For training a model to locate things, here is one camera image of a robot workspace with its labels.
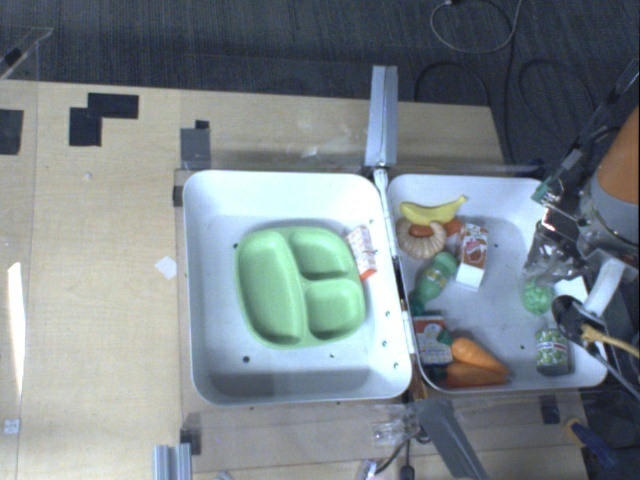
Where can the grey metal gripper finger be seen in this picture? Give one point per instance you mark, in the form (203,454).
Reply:
(534,263)
(562,270)

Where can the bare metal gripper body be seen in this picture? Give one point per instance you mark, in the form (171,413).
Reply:
(575,230)

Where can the green broccoli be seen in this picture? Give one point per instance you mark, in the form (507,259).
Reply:
(538,298)

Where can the white plastic tray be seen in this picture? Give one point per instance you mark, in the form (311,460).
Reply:
(505,313)
(215,358)

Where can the orange and white juice carton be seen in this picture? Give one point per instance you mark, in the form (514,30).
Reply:
(472,260)

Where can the green peas can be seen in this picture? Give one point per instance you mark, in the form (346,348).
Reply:
(553,350)

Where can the green bottle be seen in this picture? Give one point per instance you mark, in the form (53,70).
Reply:
(434,279)

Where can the orange carrot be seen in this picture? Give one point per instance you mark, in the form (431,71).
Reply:
(475,354)
(475,377)

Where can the tan doughnut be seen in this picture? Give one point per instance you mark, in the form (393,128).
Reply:
(425,249)

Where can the red sausage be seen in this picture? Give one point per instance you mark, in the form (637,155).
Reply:
(420,230)

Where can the yellow banana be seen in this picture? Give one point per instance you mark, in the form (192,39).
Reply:
(425,211)

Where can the red and yellow can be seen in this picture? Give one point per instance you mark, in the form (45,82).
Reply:
(430,340)

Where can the green divided plate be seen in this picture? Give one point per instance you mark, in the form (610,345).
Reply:
(270,288)

